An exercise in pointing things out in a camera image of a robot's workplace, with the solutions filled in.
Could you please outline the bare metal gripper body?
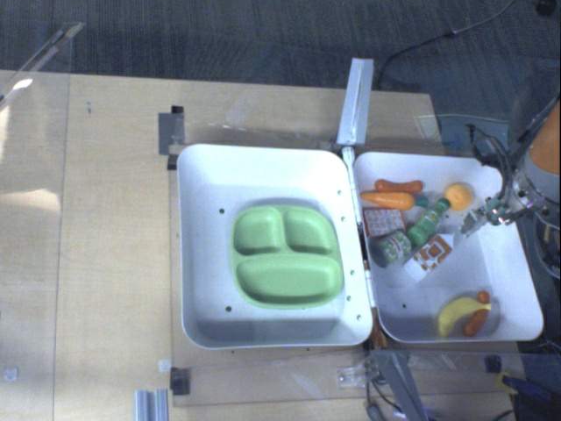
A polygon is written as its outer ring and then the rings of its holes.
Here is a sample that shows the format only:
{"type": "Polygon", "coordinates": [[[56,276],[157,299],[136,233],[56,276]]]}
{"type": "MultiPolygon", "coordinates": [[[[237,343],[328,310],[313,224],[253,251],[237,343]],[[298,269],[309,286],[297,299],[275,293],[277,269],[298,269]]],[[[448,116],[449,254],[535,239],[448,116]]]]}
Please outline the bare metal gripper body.
{"type": "Polygon", "coordinates": [[[511,225],[524,216],[548,225],[549,200],[525,175],[504,175],[499,192],[486,199],[479,214],[491,225],[511,225]]]}

